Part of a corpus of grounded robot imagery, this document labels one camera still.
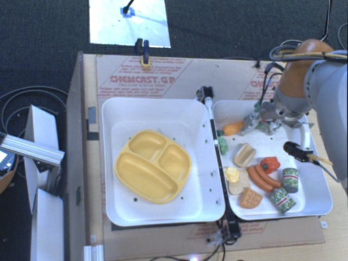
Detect green and white can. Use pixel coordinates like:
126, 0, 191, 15
281, 167, 300, 194
269, 187, 297, 214

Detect orange sausage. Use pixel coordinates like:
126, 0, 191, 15
246, 166, 274, 193
254, 164, 283, 189

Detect green grapes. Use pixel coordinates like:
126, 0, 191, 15
218, 136, 229, 156

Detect orange waffle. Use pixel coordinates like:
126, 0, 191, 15
239, 187, 263, 210

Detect black block with thin wires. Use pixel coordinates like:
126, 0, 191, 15
226, 213, 242, 241
196, 85, 216, 102

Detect beige hot dog bun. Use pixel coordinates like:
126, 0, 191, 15
232, 142, 257, 168

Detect black cylinder on white bracket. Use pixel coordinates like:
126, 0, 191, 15
283, 123, 314, 163

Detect brown cardboard board red print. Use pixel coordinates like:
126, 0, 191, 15
96, 54, 326, 256

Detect yellow divided plate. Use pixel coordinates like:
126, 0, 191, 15
114, 129, 193, 204

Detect orange carrot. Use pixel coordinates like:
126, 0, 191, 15
216, 121, 245, 137

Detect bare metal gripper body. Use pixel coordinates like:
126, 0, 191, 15
258, 101, 314, 129

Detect thin black and white rod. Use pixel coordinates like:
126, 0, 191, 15
204, 96, 237, 229

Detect yellow butter piece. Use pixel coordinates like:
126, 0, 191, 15
223, 166, 241, 183

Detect white plastic tray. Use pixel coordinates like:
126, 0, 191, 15
101, 96, 227, 227
212, 100, 334, 221

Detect white bread slice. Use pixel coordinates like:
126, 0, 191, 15
227, 169, 251, 196

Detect red bell pepper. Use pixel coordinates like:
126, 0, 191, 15
260, 156, 281, 175

